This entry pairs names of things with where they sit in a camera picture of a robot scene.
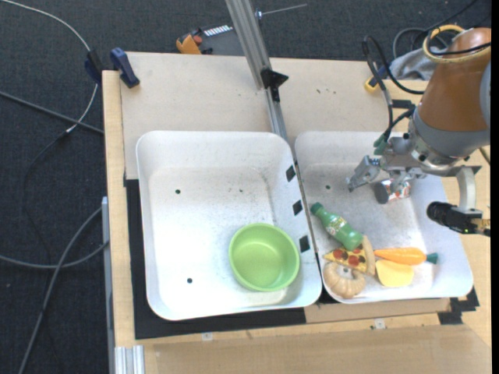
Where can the toy pizza slice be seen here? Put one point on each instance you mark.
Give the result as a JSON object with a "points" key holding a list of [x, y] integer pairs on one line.
{"points": [[352, 258]]}

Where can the green plastic bottle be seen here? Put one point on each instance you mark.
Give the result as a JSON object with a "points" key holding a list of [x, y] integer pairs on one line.
{"points": [[338, 227]]}

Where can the white plastic tray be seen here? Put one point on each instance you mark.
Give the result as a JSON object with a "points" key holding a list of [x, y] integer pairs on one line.
{"points": [[393, 220], [202, 216]]}

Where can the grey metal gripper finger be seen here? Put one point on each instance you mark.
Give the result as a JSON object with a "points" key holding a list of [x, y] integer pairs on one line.
{"points": [[364, 171], [401, 179]]}

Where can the orange toy carrot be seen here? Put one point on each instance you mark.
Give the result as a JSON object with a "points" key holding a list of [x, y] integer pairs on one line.
{"points": [[401, 255]]}

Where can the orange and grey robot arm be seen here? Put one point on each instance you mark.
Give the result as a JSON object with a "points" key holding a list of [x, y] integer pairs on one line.
{"points": [[452, 96]]}

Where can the pale wood board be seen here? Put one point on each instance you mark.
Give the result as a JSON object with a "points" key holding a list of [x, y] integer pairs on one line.
{"points": [[195, 92]]}

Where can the green bowl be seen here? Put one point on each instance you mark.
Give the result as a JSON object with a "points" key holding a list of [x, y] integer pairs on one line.
{"points": [[263, 257]]}

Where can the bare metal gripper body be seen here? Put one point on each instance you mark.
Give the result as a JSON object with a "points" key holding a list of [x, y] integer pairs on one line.
{"points": [[405, 156]]}

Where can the red and white small can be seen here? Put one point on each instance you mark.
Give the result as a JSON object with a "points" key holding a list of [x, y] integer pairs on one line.
{"points": [[391, 194]]}

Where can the black cylinder on white bracket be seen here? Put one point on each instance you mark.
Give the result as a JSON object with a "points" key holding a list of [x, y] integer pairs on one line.
{"points": [[448, 216]]}

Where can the yellow toy cheese slice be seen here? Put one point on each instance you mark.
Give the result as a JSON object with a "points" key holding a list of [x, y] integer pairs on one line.
{"points": [[393, 274]]}

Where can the beige toy croissant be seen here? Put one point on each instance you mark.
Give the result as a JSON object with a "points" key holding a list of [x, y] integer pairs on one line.
{"points": [[343, 284]]}

